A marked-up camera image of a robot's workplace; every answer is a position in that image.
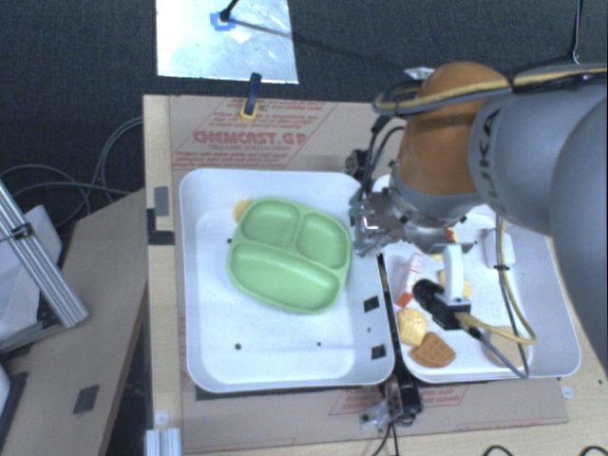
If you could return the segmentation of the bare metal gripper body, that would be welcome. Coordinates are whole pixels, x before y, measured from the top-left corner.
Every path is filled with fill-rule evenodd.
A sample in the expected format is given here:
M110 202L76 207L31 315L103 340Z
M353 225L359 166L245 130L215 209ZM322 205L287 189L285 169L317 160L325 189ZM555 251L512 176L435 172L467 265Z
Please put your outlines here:
M429 218L416 211L395 190L353 196L353 250L361 257L380 253L386 246L405 242L425 254L449 243L447 229L460 221Z

